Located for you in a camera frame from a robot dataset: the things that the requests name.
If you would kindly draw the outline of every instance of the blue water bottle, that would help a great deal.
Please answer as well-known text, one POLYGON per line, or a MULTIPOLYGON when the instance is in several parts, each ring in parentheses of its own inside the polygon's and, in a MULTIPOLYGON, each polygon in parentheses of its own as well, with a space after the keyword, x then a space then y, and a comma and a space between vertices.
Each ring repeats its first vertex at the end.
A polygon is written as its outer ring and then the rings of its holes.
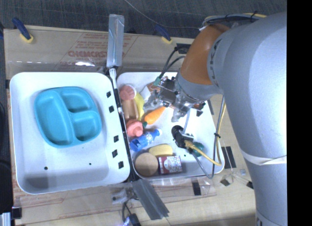
POLYGON ((160 136, 161 134, 162 134, 161 129, 155 129, 154 131, 151 131, 151 132, 148 131, 148 132, 144 133, 142 136, 140 136, 138 138, 134 138, 133 140, 131 140, 130 148, 133 151, 138 152, 141 149, 143 149, 144 147, 151 144, 155 140, 155 137, 160 136))

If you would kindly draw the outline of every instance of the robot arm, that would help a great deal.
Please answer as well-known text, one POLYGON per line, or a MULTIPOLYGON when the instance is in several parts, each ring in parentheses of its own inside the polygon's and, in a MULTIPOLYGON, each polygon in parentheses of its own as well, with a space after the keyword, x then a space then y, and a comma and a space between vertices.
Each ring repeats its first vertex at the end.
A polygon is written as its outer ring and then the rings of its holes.
POLYGON ((253 181, 257 226, 288 223, 286 40, 286 13, 231 29, 208 25, 176 78, 160 84, 159 98, 175 107, 173 122, 211 96, 224 96, 253 181))

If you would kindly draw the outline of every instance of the gray carpet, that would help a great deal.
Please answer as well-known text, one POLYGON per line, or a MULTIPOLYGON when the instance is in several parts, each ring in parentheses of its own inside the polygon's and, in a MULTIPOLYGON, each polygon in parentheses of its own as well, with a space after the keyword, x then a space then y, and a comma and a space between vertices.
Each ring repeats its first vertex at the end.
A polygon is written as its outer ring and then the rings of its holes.
MULTIPOLYGON (((167 27, 173 37, 195 38, 198 30, 194 28, 200 27, 207 16, 255 11, 270 15, 287 10, 287 0, 127 1, 132 6, 125 0, 0 0, 0 21, 7 28, 13 28, 11 19, 18 17, 29 25, 107 31, 109 14, 120 14, 125 17, 126 32, 152 35, 157 22, 167 27)), ((3 50, 3 41, 0 41, 0 101, 6 107, 3 50)), ((6 118, 0 126, 1 214, 12 206, 12 184, 6 168, 10 162, 6 118)))

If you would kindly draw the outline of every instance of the toy carrot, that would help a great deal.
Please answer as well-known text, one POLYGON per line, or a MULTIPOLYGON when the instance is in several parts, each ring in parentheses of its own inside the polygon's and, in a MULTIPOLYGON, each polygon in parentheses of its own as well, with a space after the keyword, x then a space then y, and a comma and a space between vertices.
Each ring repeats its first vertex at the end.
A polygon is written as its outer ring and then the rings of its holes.
POLYGON ((157 121, 157 119, 160 118, 164 110, 166 109, 165 106, 159 107, 156 110, 150 112, 147 114, 144 118, 144 121, 147 122, 147 124, 153 124, 157 121))

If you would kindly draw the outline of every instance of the duct tape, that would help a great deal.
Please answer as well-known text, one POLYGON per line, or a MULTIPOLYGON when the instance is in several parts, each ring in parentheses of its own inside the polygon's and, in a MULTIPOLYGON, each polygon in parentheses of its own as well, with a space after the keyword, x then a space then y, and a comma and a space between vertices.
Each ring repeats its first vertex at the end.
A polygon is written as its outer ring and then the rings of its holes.
POLYGON ((261 158, 247 154, 241 149, 243 157, 250 163, 256 165, 267 165, 267 164, 287 164, 287 155, 279 158, 261 158))

